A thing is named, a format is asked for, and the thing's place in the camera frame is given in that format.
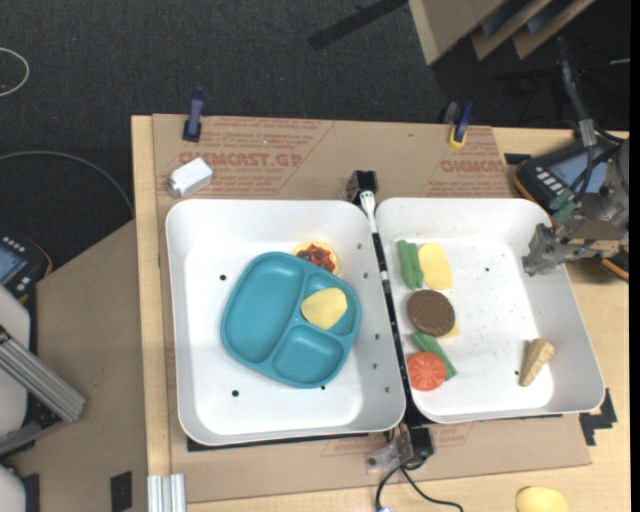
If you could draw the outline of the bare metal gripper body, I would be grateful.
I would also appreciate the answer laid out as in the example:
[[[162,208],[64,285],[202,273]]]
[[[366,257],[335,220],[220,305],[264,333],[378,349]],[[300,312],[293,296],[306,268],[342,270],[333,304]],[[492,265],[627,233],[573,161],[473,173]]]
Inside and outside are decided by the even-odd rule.
[[[568,259],[613,257],[628,250],[629,195],[626,191],[585,193],[563,225]]]

